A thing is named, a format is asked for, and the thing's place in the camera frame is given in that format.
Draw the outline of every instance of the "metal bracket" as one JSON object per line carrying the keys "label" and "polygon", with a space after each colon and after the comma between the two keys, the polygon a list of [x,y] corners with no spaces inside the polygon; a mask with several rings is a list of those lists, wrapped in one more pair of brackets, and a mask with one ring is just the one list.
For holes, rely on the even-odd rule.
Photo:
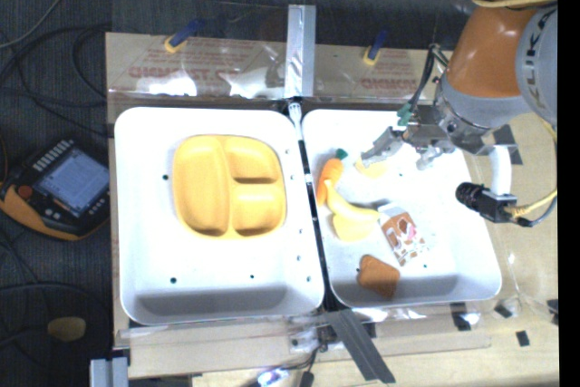
{"label": "metal bracket", "polygon": [[285,98],[312,97],[314,94],[314,54],[316,7],[288,7],[286,40]]}
{"label": "metal bracket", "polygon": [[129,387],[129,361],[120,356],[112,360],[91,360],[91,387]]}
{"label": "metal bracket", "polygon": [[325,314],[326,320],[343,341],[365,381],[396,382],[371,337],[351,309]]}

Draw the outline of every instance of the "yellow cable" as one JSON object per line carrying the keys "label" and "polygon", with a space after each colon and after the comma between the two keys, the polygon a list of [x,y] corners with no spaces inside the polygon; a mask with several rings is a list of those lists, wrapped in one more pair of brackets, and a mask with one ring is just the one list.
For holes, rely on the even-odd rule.
{"label": "yellow cable", "polygon": [[471,2],[473,2],[475,5],[485,6],[488,8],[542,4],[544,2],[554,1],[555,0],[471,0]]}
{"label": "yellow cable", "polygon": [[[550,133],[554,142],[557,142],[558,135],[557,135],[557,132],[554,130],[554,128],[545,120],[542,120],[542,124],[544,125],[546,130]],[[540,208],[543,205],[545,205],[546,203],[552,201],[554,199],[554,197],[556,197],[557,195],[558,195],[558,188],[556,187],[554,190],[552,190],[552,192],[550,192],[549,194],[547,194],[545,197],[541,198],[540,200],[537,200],[537,201],[530,203],[528,205],[522,205],[521,207],[518,207],[518,206],[506,207],[505,210],[507,213],[509,213],[512,216],[512,218],[523,217],[524,215],[526,215],[530,211],[533,211],[536,208]]]}

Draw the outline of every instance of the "yellow divided tray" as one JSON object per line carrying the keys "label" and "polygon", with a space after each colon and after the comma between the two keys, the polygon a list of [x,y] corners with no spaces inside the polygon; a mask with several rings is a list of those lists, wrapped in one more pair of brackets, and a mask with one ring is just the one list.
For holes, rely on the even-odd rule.
{"label": "yellow divided tray", "polygon": [[175,152],[172,183],[179,221],[201,236],[263,236],[284,222],[280,161],[261,140],[228,135],[190,137]]}

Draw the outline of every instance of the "screen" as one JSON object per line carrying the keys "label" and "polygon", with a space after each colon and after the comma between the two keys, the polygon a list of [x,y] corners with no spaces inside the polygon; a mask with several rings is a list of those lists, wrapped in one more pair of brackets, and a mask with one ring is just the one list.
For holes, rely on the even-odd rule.
{"label": "screen", "polygon": [[39,192],[59,199],[76,217],[108,186],[109,170],[79,149],[72,149],[55,169],[34,184]]}

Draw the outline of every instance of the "small box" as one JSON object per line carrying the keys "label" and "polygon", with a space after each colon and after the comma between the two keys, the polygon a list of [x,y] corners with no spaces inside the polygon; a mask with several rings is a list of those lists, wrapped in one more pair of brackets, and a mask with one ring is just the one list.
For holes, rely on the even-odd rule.
{"label": "small box", "polygon": [[379,208],[379,223],[399,265],[405,266],[413,258],[429,250],[425,239],[417,230],[411,215],[397,204]]}

